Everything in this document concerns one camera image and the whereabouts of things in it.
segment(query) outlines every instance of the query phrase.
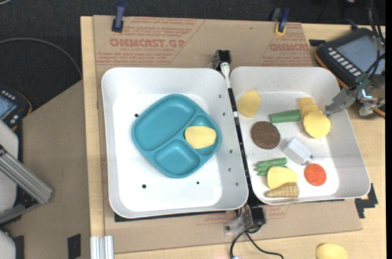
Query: blue divided plate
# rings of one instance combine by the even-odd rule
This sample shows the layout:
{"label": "blue divided plate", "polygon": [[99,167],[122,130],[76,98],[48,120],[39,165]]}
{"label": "blue divided plate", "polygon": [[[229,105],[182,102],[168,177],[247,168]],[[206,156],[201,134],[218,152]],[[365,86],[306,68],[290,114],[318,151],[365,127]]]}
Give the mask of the blue divided plate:
{"label": "blue divided plate", "polygon": [[[215,143],[194,149],[184,137],[189,126],[215,130]],[[151,105],[132,126],[132,139],[140,152],[162,173],[185,178],[217,151],[222,136],[218,126],[195,102],[180,94],[168,95]]]}

